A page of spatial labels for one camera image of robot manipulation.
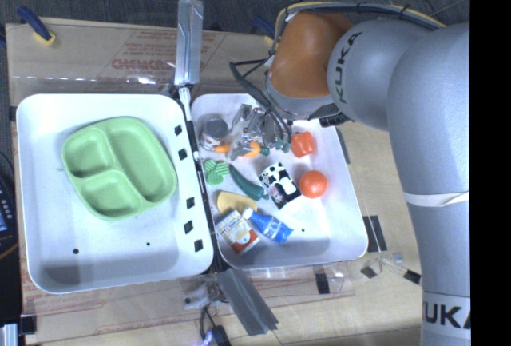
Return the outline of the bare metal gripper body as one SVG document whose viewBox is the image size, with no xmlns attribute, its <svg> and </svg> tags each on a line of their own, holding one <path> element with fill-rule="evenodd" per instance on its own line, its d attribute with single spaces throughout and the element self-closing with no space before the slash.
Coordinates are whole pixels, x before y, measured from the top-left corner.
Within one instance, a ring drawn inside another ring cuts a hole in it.
<svg viewBox="0 0 511 346">
<path fill-rule="evenodd" d="M 238 141 L 263 141 L 263 127 L 267 118 L 267 112 L 260 107 L 242 104 L 234 118 L 230 131 L 231 139 Z"/>
</svg>

